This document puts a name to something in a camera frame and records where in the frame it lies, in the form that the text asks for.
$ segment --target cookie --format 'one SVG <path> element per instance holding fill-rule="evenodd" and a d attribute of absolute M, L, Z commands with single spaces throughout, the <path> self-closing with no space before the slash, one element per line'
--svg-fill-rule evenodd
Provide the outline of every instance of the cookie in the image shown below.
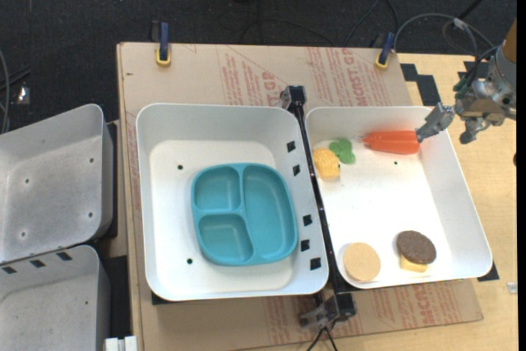
<path fill-rule="evenodd" d="M 396 248 L 408 261 L 419 265 L 427 265 L 436 259 L 435 245 L 418 231 L 399 233 L 396 237 Z"/>
<path fill-rule="evenodd" d="M 381 262 L 376 250 L 364 242 L 354 242 L 344 252 L 344 267 L 348 276 L 368 282 L 380 272 Z"/>

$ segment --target white tray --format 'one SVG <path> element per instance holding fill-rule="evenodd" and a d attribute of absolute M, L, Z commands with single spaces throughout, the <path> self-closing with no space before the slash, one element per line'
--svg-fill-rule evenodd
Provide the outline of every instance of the white tray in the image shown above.
<path fill-rule="evenodd" d="M 113 217 L 113 143 L 102 109 L 0 136 L 0 264 L 98 238 Z"/>
<path fill-rule="evenodd" d="M 89 246 L 0 266 L 0 351 L 102 351 L 109 295 Z"/>
<path fill-rule="evenodd" d="M 182 301 L 310 294 L 325 286 L 329 269 L 323 235 L 292 114 L 277 107 L 152 104 L 137 116 L 136 129 L 145 271 L 155 294 Z M 288 151 L 291 142 L 294 149 Z M 298 245 L 275 263 L 220 266 L 201 254 L 191 182 L 210 166 L 250 162 L 269 165 L 284 177 L 296 212 Z"/>
<path fill-rule="evenodd" d="M 373 151 L 362 137 L 373 131 L 414 130 L 425 107 L 318 108 L 306 117 L 311 149 L 348 138 L 355 164 L 340 165 L 340 180 L 319 180 L 340 274 L 360 289 L 474 278 L 492 265 L 491 251 L 449 134 L 423 141 L 415 155 Z M 437 250 L 426 272 L 399 268 L 395 237 L 404 230 L 428 236 Z M 366 242 L 381 259 L 371 282 L 350 278 L 343 263 L 351 242 Z"/>

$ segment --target blue clamp handle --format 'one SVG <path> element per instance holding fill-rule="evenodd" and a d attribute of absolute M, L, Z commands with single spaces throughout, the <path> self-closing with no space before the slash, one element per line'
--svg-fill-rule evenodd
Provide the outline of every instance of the blue clamp handle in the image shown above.
<path fill-rule="evenodd" d="M 392 32 L 387 33 L 385 36 L 384 46 L 382 47 L 381 52 L 376 57 L 375 64 L 385 69 L 387 68 L 387 58 L 389 57 L 389 53 L 391 49 L 393 48 L 393 45 L 395 44 L 395 34 Z"/>
<path fill-rule="evenodd" d="M 168 22 L 161 22 L 161 26 L 159 27 L 159 40 L 160 40 L 159 59 L 161 61 L 168 60 L 168 39 L 169 39 Z"/>

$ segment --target toy carrot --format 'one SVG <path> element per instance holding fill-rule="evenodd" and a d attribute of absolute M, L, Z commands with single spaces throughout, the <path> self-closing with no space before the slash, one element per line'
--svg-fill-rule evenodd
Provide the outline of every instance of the toy carrot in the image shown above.
<path fill-rule="evenodd" d="M 416 131 L 372 132 L 363 141 L 372 150 L 393 154 L 416 154 L 420 149 Z"/>

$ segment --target blue plate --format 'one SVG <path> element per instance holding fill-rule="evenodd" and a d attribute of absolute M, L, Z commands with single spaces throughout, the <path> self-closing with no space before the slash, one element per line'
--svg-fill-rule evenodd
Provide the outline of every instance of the blue plate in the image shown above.
<path fill-rule="evenodd" d="M 191 185 L 191 211 L 203 254 L 219 265 L 280 261 L 298 244 L 283 177 L 262 164 L 217 165 Z"/>

